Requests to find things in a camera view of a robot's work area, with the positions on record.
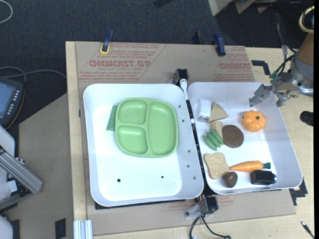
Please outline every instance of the toy bread slice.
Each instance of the toy bread slice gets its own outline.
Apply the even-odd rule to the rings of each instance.
[[[217,103],[213,102],[210,117],[208,119],[208,123],[227,118],[228,114],[224,111],[224,109]]]
[[[209,176],[212,179],[218,179],[230,172],[223,153],[210,154],[204,156],[205,163],[209,169]]]

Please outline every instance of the orange carrot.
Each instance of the orange carrot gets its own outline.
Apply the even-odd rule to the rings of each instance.
[[[256,170],[262,170],[263,168],[270,169],[270,163],[263,164],[258,160],[247,161],[237,165],[233,165],[229,167],[232,171],[240,171],[240,172],[254,172]]]

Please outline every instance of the black cord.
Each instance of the black cord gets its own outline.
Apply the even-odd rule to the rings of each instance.
[[[219,235],[219,234],[215,233],[213,230],[211,230],[210,227],[208,226],[208,224],[206,223],[206,221],[205,221],[203,215],[197,217],[197,218],[193,221],[193,223],[191,224],[190,229],[189,229],[189,239],[193,239],[192,231],[193,231],[194,226],[196,225],[196,223],[198,222],[198,220],[199,220],[200,218],[203,220],[205,226],[207,227],[207,229],[208,229],[213,235],[218,236],[218,237],[221,237],[221,238],[223,238],[223,239],[231,239],[230,236]]]
[[[286,63],[287,63],[288,61],[291,61],[294,57],[295,57],[295,55],[291,55],[291,56],[288,57],[288,58],[285,57],[283,63],[278,67],[278,69],[277,69],[276,71],[274,71],[274,72],[271,74],[270,78],[274,78],[274,77],[275,77],[274,74],[275,74],[276,76],[280,76],[280,75],[282,74],[282,72],[284,71],[284,69],[285,69]]]
[[[15,70],[20,71],[21,74],[19,74],[19,76],[23,76],[24,83],[26,82],[26,73],[21,68],[18,68],[16,66],[3,66],[3,67],[0,67],[0,70],[6,70],[6,69],[15,69]]]

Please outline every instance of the blue clamp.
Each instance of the blue clamp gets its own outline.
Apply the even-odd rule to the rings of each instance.
[[[112,35],[113,35],[113,30],[108,30],[106,32],[106,36],[105,36],[105,40],[104,40],[104,43],[101,44],[101,48],[100,48],[100,54],[101,55],[107,55],[110,51],[110,45],[109,45],[109,42],[111,41],[112,39]]]
[[[218,56],[225,56],[226,53],[225,53],[225,49],[224,49],[224,37],[220,34],[220,33],[215,33],[213,35],[213,42],[212,44],[216,44],[217,47],[216,47],[216,51],[217,51],[217,54]]]

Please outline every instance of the green plate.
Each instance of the green plate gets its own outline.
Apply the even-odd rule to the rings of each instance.
[[[116,109],[115,136],[127,154],[164,157],[177,147],[178,125],[174,108],[163,101],[128,98]]]

